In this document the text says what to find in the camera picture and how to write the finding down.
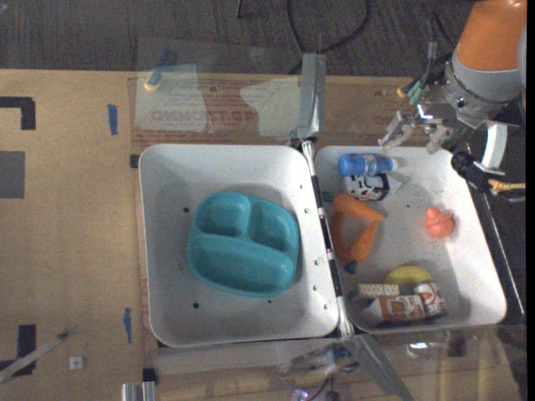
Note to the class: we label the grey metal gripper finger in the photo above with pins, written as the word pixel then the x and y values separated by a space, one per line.
pixel 397 130
pixel 439 138

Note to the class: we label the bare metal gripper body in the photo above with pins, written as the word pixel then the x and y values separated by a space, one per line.
pixel 449 113

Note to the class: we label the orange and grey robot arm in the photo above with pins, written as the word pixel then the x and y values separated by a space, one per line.
pixel 489 23

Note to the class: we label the blue plastic bottle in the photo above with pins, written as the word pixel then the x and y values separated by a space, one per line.
pixel 359 165

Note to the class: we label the black and white carton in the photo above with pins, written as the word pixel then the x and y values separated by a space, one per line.
pixel 365 187

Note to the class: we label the orange rubber duck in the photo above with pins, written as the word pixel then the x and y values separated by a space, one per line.
pixel 439 224

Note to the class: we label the orange carrot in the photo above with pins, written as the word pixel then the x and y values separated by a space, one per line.
pixel 364 242
pixel 339 238
pixel 355 208

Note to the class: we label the white plastic tray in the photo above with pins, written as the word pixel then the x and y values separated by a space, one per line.
pixel 167 245
pixel 418 249

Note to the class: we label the yellow round toy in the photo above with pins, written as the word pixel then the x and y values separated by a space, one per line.
pixel 407 275

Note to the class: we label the orange and white can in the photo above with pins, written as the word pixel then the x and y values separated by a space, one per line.
pixel 431 300

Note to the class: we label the white and orange packet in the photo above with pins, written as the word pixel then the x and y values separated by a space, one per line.
pixel 376 290

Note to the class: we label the brown cardboard board, red print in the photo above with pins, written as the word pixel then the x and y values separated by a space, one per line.
pixel 234 111

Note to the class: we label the orange and white carton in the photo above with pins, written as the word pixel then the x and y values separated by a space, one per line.
pixel 399 309

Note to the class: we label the teal divided plate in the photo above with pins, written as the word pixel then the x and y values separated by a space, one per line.
pixel 242 249

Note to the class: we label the black cylinder on white bracket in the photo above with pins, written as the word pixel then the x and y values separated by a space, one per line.
pixel 470 169

